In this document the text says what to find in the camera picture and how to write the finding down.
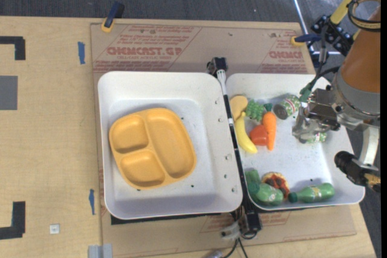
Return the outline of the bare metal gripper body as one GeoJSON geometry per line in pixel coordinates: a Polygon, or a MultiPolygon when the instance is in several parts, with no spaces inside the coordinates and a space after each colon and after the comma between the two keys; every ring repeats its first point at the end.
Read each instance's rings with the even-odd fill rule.
{"type": "Polygon", "coordinates": [[[311,93],[304,112],[308,123],[309,120],[319,120],[321,123],[329,125],[329,131],[340,129],[336,110],[331,103],[332,95],[331,91],[319,88],[311,93]]]}

